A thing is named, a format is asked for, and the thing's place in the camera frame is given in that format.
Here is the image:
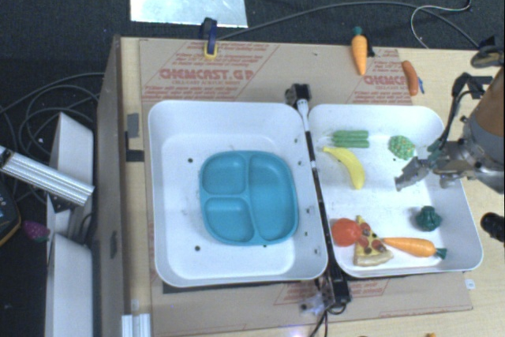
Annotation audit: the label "pizza slice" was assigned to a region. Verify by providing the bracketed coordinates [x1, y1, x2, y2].
[351, 215, 395, 268]

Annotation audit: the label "orange carrot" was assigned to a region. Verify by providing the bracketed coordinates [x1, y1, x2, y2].
[350, 25, 370, 77]
[382, 236, 448, 260]

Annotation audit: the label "green bean bundle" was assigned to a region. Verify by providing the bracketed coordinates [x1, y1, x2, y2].
[330, 129, 371, 149]

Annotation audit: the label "orange sausage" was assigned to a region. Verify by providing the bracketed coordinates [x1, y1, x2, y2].
[401, 59, 421, 97]

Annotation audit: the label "white plastic tray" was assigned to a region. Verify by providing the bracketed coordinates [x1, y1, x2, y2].
[307, 103, 484, 279]
[148, 99, 330, 288]

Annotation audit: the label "thin black and white rod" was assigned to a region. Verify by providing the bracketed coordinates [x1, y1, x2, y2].
[297, 98, 345, 289]

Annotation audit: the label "blue divided plate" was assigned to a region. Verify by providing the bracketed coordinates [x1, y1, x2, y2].
[198, 150, 300, 247]

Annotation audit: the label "yellow banana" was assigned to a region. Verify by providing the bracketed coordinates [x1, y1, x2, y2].
[322, 145, 367, 191]

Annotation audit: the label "red tomato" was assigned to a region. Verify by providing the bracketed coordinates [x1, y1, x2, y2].
[330, 217, 362, 248]

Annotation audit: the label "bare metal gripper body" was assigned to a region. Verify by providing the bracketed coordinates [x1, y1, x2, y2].
[426, 140, 491, 189]

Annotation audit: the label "black cylinder on white bracket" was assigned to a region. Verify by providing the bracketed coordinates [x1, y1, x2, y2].
[472, 165, 505, 243]

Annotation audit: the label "purple grapes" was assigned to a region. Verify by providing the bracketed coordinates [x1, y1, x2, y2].
[21, 219, 51, 243]

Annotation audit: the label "dark green broccoli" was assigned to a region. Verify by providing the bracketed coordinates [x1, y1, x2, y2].
[414, 205, 443, 231]

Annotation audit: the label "brown cardboard board red print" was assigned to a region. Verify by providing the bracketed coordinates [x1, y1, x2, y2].
[138, 38, 473, 323]

